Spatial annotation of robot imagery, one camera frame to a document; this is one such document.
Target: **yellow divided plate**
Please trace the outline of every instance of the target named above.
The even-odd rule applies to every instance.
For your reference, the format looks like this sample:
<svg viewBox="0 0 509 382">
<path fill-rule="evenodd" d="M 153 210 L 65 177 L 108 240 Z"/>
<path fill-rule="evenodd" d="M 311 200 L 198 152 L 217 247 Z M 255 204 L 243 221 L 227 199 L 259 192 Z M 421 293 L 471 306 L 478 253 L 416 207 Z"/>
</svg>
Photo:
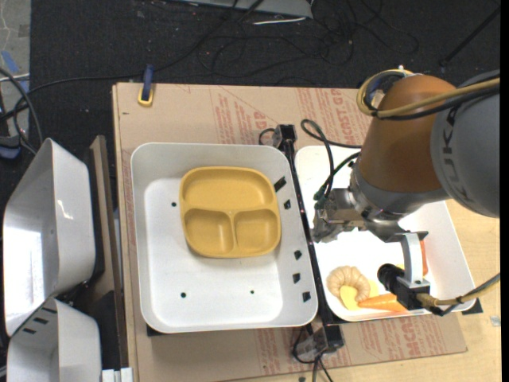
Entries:
<svg viewBox="0 0 509 382">
<path fill-rule="evenodd" d="M 200 167 L 183 176 L 181 218 L 188 246 L 214 258 L 258 256 L 281 239 L 274 186 L 257 170 Z"/>
</svg>

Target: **white plastic container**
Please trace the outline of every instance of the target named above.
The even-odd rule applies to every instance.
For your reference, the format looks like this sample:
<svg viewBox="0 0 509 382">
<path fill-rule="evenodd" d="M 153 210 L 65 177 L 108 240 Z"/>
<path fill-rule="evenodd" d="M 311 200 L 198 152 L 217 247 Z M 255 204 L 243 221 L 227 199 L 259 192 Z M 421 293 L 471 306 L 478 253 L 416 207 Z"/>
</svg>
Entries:
<svg viewBox="0 0 509 382">
<path fill-rule="evenodd" d="M 88 169 L 48 138 L 4 214 L 7 333 L 12 336 L 47 298 L 89 280 L 94 265 Z"/>
<path fill-rule="evenodd" d="M 213 259 L 188 247 L 179 187 L 205 166 L 255 169 L 270 182 L 282 222 L 278 247 L 268 254 Z M 318 302 L 297 197 L 285 156 L 273 147 L 147 143 L 131 158 L 141 309 L 161 333 L 304 325 Z"/>
<path fill-rule="evenodd" d="M 358 150 L 334 146 L 332 155 L 336 166 Z M 328 157 L 324 146 L 307 146 L 296 154 L 296 169 L 301 184 L 309 225 L 313 226 L 313 194 L 324 183 L 329 174 Z M 347 188 L 352 170 L 343 168 L 334 179 L 334 188 Z M 417 212 L 399 222 L 403 229 L 412 232 L 427 231 L 424 239 L 429 273 L 425 279 L 431 283 L 431 295 L 439 299 L 455 298 L 475 288 L 467 261 L 457 238 L 444 201 L 427 204 Z M 325 281 L 331 271 L 340 266 L 355 266 L 368 279 L 375 282 L 379 293 L 385 294 L 382 283 L 377 279 L 377 271 L 384 263 L 403 265 L 400 243 L 384 243 L 368 231 L 342 232 L 337 240 L 315 244 L 321 278 Z M 325 297 L 331 311 L 339 318 L 358 322 L 380 318 L 406 317 L 430 314 L 427 310 L 394 312 L 386 310 L 360 309 L 347 310 L 343 303 L 325 287 Z M 468 310 L 475 301 L 458 305 L 453 311 Z"/>
<path fill-rule="evenodd" d="M 10 339 L 7 382 L 98 382 L 95 320 L 49 298 Z"/>
</svg>

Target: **orange carrot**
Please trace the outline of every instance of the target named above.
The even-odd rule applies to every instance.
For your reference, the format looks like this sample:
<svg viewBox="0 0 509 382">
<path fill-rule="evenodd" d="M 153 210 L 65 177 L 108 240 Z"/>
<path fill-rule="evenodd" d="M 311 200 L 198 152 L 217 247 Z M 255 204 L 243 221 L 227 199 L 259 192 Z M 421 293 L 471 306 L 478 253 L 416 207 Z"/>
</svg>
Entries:
<svg viewBox="0 0 509 382">
<path fill-rule="evenodd" d="M 364 309 L 406 311 L 406 308 L 400 302 L 398 302 L 398 298 L 392 293 L 381 294 L 380 296 L 367 298 L 358 304 L 359 307 Z"/>
<path fill-rule="evenodd" d="M 422 253 L 422 275 L 428 274 L 428 262 L 426 261 L 426 250 L 424 248 L 424 240 L 421 240 L 421 253 Z"/>
</svg>

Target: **black fabric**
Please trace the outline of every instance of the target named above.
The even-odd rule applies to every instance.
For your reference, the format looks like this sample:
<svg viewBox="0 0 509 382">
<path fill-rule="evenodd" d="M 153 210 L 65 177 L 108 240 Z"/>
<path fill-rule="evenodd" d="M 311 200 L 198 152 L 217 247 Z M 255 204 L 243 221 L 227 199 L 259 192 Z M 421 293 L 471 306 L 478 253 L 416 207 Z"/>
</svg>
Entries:
<svg viewBox="0 0 509 382">
<path fill-rule="evenodd" d="M 316 0 L 315 21 L 252 25 L 272 14 L 152 0 L 32 0 L 30 87 L 75 77 L 132 76 L 186 84 L 355 88 L 402 64 L 461 84 L 499 68 L 500 16 L 441 69 L 500 0 Z M 81 156 L 107 137 L 115 173 L 111 86 L 55 84 L 30 94 L 46 137 Z M 0 160 L 0 207 L 32 156 Z"/>
</svg>

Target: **cardboard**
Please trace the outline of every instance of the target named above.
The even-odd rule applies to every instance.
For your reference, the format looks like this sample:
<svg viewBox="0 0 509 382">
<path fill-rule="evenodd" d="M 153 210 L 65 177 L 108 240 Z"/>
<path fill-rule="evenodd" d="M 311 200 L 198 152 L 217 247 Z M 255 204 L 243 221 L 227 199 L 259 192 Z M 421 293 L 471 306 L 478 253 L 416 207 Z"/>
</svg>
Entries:
<svg viewBox="0 0 509 382">
<path fill-rule="evenodd" d="M 330 140 L 361 144 L 370 119 L 356 108 L 356 90 L 158 84 L 154 87 L 152 106 L 142 107 L 137 103 L 140 87 L 140 84 L 128 83 L 113 87 L 126 330 L 134 379 L 213 382 L 275 376 L 274 380 L 295 381 L 297 376 L 289 379 L 280 376 L 302 375 L 309 370 L 308 365 L 299 364 L 289 353 L 296 337 L 295 329 L 147 335 L 139 304 L 130 156 L 134 149 L 147 142 L 256 145 L 261 131 L 279 123 L 296 126 L 297 148 L 319 144 L 300 128 L 300 121 L 306 118 L 317 122 Z M 344 324 L 345 347 L 326 356 L 324 364 L 330 371 L 361 364 L 465 353 L 467 344 L 460 321 L 460 316 L 451 314 L 444 318 L 424 315 Z M 482 335 L 492 336 L 490 332 L 483 329 Z M 478 357 L 483 352 L 480 348 L 483 344 L 474 343 L 474 357 Z M 491 351 L 495 353 L 495 362 L 498 349 L 495 341 Z M 494 368 L 479 370 L 472 365 L 472 358 L 440 361 L 437 369 L 451 372 L 451 375 L 453 371 L 448 369 L 451 366 L 461 375 L 467 372 L 474 376 L 484 376 L 486 372 L 494 377 L 498 375 L 499 362 Z M 405 369 L 414 370 L 419 366 L 413 361 L 408 364 Z M 422 380 L 441 377 L 432 363 L 420 366 L 423 367 L 419 371 Z M 398 372 L 407 379 L 413 375 L 413 371 L 383 369 L 385 372 L 374 371 L 372 380 L 393 379 Z"/>
</svg>

